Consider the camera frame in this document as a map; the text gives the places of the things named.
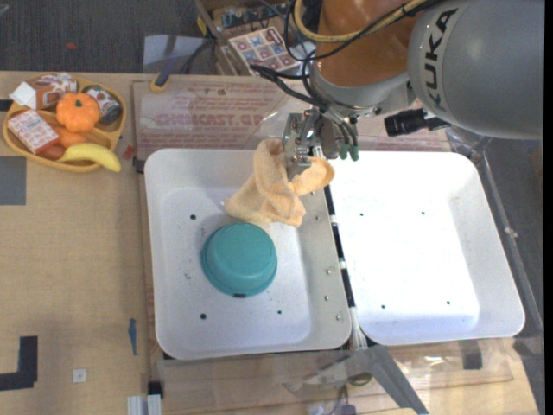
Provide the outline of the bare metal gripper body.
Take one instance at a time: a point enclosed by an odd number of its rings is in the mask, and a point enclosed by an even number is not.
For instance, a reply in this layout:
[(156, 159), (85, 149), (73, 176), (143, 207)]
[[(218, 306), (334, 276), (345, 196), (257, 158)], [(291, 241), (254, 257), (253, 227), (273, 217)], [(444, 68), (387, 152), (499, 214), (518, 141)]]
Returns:
[(313, 147), (320, 147), (322, 155), (327, 159), (338, 157), (334, 123), (314, 108), (288, 116), (282, 143), (287, 157), (300, 158)]

